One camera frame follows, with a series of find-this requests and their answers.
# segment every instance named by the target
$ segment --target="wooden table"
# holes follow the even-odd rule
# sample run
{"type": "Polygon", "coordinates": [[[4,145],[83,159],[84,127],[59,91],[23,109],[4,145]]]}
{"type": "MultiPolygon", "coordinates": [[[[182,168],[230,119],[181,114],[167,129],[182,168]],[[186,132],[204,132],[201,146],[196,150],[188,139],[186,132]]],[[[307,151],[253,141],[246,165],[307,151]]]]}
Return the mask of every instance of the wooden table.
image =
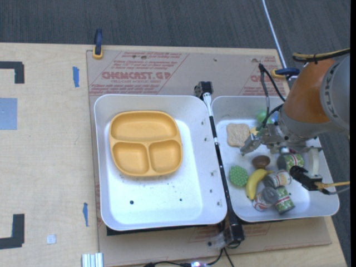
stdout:
{"type": "MultiPolygon", "coordinates": [[[[162,51],[158,47],[106,48],[162,51]]],[[[14,214],[25,214],[24,244],[0,250],[3,266],[80,266],[82,254],[99,250],[96,210],[88,209],[88,226],[83,217],[83,203],[93,207],[96,201],[88,50],[92,45],[0,44],[0,61],[23,62],[25,76],[24,84],[15,84],[14,70],[0,70],[0,98],[17,98],[17,129],[0,130],[0,238],[12,236],[14,214]],[[79,69],[79,87],[73,83],[73,67],[79,69]],[[55,244],[47,243],[49,235],[56,235],[55,244]]],[[[235,54],[271,50],[179,51],[235,54]]],[[[235,266],[346,266],[333,222],[330,217],[325,222],[332,240],[329,245],[231,258],[235,266]]],[[[230,265],[223,256],[217,266],[230,265]]]]}

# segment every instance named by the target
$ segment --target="blue square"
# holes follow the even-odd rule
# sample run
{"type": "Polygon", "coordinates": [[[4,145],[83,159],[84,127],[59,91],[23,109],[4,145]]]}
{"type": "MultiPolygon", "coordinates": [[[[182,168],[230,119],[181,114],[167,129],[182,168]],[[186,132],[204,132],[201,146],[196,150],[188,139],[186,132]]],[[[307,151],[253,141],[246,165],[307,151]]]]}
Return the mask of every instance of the blue square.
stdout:
{"type": "Polygon", "coordinates": [[[17,130],[17,98],[0,98],[0,130],[17,130]]]}

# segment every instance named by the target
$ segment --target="white tray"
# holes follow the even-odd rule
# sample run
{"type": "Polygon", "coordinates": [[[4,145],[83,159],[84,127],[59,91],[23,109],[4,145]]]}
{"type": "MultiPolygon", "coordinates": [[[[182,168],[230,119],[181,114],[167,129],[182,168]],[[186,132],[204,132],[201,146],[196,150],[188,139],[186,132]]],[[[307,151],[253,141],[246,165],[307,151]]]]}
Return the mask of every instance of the white tray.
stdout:
{"type": "MultiPolygon", "coordinates": [[[[271,110],[281,104],[278,97],[270,98],[271,110]]],[[[226,126],[229,123],[246,123],[252,127],[258,125],[256,115],[258,112],[265,111],[265,97],[247,97],[247,96],[220,96],[213,100],[212,111],[214,114],[217,138],[219,141],[221,158],[224,164],[226,178],[228,179],[229,169],[232,165],[239,165],[247,169],[251,174],[255,168],[252,166],[252,159],[257,155],[267,155],[271,158],[267,170],[277,170],[276,158],[278,155],[271,155],[265,145],[260,145],[253,152],[241,156],[240,149],[231,147],[227,143],[226,126]]],[[[320,147],[318,139],[307,142],[308,146],[320,147]]],[[[308,167],[308,157],[303,155],[305,161],[304,167],[308,167]]],[[[319,175],[323,177],[324,183],[333,182],[328,169],[324,153],[319,153],[319,175]]],[[[245,189],[238,188],[228,180],[231,202],[236,215],[247,222],[275,221],[298,219],[302,217],[316,217],[334,215],[339,209],[339,197],[335,195],[324,195],[319,191],[307,191],[300,183],[292,180],[291,184],[286,186],[290,197],[295,204],[295,208],[284,214],[279,214],[275,207],[271,207],[263,212],[253,208],[251,201],[246,197],[245,189]]],[[[257,192],[262,190],[264,185],[259,184],[257,192]]],[[[335,188],[328,188],[329,191],[335,191],[335,188]]]]}
{"type": "Polygon", "coordinates": [[[205,104],[194,96],[103,95],[94,105],[101,216],[111,229],[138,230],[208,225],[227,213],[219,163],[205,104]],[[180,130],[183,161],[177,171],[131,177],[110,153],[111,119],[124,111],[155,110],[172,116],[180,130]]]}

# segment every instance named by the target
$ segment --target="banana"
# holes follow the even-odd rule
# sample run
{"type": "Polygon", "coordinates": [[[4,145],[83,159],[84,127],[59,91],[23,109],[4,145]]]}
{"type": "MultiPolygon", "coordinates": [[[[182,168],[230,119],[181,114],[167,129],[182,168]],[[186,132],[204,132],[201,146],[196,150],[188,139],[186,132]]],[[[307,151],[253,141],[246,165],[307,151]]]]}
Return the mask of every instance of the banana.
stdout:
{"type": "Polygon", "coordinates": [[[267,174],[272,173],[272,172],[273,171],[267,171],[263,168],[259,168],[248,177],[245,189],[246,189],[246,195],[250,200],[253,200],[255,198],[258,183],[267,174]]]}

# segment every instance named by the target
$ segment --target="can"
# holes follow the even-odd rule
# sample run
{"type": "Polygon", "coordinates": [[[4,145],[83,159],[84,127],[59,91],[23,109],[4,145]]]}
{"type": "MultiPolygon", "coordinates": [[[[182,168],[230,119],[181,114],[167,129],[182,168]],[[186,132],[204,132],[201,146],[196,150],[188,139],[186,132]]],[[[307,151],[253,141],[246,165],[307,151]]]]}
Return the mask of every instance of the can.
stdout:
{"type": "Polygon", "coordinates": [[[264,211],[276,204],[279,195],[275,189],[272,187],[265,187],[261,192],[259,192],[252,201],[252,206],[257,211],[264,211]]]}
{"type": "Polygon", "coordinates": [[[284,186],[278,187],[275,190],[278,194],[278,200],[275,203],[275,207],[277,208],[280,214],[283,214],[284,212],[295,208],[295,205],[291,200],[287,189],[284,186]]]}
{"type": "Polygon", "coordinates": [[[281,169],[277,172],[268,174],[263,178],[263,184],[266,187],[278,188],[281,186],[286,186],[291,183],[291,177],[288,171],[281,169]]]}
{"type": "Polygon", "coordinates": [[[295,165],[304,166],[304,159],[301,154],[281,154],[277,158],[278,169],[289,171],[295,165]]]}

